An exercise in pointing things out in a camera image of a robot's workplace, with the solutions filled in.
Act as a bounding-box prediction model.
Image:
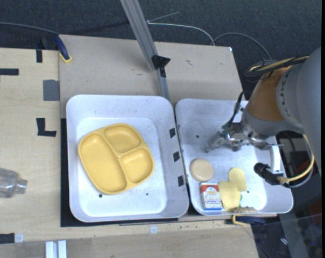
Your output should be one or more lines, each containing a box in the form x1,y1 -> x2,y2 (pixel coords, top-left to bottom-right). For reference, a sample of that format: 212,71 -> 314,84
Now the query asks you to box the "brown bread piece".
232,206 -> 258,214

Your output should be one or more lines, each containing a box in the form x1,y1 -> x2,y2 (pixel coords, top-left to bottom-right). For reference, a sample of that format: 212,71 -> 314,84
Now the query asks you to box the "red and white carton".
199,182 -> 224,212

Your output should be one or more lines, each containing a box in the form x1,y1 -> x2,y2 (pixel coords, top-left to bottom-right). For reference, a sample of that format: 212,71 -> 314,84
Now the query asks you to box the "white plastic tray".
66,94 -> 190,223
174,98 -> 294,217

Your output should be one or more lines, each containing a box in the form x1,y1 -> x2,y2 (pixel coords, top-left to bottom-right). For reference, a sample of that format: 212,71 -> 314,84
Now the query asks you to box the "white round disc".
240,190 -> 267,211

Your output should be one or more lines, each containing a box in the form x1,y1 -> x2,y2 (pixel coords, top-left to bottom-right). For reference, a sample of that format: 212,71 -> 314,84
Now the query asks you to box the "black cylinder on white bracket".
253,143 -> 287,187

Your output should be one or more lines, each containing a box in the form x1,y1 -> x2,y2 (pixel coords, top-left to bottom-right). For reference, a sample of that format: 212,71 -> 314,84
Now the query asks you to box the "tan round biscuit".
189,157 -> 215,183

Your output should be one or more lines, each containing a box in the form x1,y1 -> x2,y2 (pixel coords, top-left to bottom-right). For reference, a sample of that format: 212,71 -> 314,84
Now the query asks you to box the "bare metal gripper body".
222,121 -> 277,152

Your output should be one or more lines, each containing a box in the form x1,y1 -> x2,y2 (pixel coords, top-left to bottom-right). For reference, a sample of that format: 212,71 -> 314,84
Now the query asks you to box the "pale wood board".
59,34 -> 278,227

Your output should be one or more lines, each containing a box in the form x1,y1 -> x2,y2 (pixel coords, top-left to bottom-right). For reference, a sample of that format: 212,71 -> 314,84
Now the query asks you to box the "yellow divided plate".
77,123 -> 156,196

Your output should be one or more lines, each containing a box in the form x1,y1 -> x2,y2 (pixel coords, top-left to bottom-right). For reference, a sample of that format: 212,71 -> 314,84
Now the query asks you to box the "clear plastic bottle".
0,165 -> 29,199

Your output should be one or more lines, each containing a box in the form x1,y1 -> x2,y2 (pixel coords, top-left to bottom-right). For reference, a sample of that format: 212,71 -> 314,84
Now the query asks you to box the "pale yellow oval slice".
228,167 -> 248,193
217,180 -> 242,212

